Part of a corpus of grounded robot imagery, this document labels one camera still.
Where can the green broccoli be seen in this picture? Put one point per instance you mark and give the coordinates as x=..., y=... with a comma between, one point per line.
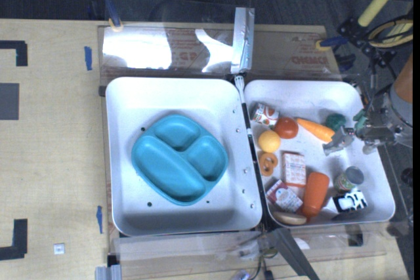
x=335, y=121

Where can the orange carrot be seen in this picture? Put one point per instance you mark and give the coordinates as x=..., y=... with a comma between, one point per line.
x=316, y=130

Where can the small white square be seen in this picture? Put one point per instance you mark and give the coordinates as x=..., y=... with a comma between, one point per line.
x=59, y=248

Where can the white plastic tray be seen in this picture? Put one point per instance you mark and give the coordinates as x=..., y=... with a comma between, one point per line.
x=131, y=101
x=305, y=98

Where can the yellow lemon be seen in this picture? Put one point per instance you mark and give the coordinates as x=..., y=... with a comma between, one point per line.
x=269, y=141

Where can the black and white carton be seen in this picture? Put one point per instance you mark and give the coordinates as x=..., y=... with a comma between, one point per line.
x=351, y=201

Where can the green can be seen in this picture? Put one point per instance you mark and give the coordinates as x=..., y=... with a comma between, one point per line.
x=346, y=182

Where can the red tomato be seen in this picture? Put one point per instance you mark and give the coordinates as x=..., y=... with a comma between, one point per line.
x=286, y=128

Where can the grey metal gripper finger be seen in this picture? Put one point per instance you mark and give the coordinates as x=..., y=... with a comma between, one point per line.
x=344, y=133
x=332, y=147

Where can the white and orange juice carton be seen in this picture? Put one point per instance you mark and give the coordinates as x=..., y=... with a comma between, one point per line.
x=264, y=114

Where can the blue divided plate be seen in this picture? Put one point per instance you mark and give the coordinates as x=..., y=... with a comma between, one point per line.
x=170, y=167

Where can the tan round biscuit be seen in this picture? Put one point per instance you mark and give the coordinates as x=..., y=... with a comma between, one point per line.
x=289, y=218

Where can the orange doughnut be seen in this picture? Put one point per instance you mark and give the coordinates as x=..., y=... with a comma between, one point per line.
x=263, y=164

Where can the brown cardboard board, red print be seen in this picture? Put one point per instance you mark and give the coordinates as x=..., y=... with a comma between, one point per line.
x=282, y=52

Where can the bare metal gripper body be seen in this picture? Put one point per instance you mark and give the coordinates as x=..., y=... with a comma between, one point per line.
x=377, y=131

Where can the orange and white packet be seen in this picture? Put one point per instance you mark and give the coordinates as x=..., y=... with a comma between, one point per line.
x=294, y=169

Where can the orange bottle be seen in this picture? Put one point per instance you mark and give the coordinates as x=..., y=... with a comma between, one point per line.
x=315, y=193

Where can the red and white carton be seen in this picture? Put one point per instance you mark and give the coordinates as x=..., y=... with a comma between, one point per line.
x=283, y=197

